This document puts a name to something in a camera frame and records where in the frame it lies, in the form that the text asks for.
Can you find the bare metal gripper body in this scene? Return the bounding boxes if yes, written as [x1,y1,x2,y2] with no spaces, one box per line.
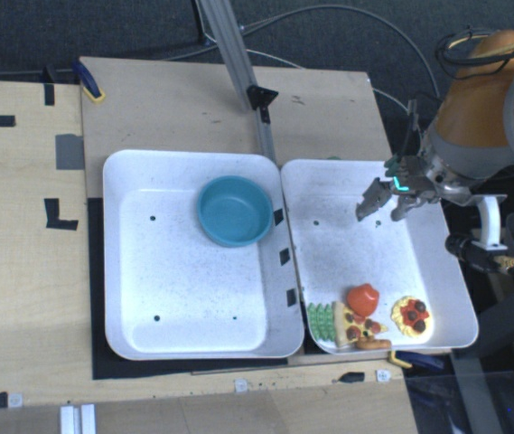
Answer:
[388,153,475,208]

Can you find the toy pizza slice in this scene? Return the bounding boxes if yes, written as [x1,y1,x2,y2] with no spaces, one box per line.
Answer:
[331,300,389,349]

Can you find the pale wood board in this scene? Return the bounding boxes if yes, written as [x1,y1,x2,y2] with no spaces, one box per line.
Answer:
[79,56,448,376]

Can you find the toy spaghetti with meatballs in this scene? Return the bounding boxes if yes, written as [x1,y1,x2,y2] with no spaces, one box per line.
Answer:
[389,295,433,338]

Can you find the black cylinder on white bracket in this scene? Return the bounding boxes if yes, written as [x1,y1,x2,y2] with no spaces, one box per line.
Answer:
[444,193,514,276]

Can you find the blue bowl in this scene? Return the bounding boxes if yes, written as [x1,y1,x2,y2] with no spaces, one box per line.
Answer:
[196,175,276,249]

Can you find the green toy pea pods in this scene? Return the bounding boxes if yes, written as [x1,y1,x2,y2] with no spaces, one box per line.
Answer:
[306,301,337,344]

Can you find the brown toy pretzel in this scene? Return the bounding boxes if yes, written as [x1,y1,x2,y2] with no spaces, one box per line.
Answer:
[354,337,393,352]

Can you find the red toy pepper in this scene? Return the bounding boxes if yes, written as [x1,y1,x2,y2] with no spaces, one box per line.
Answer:
[345,282,381,318]

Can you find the white plastic tray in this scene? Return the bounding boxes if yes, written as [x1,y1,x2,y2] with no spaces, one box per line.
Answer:
[279,157,481,356]
[102,148,305,362]

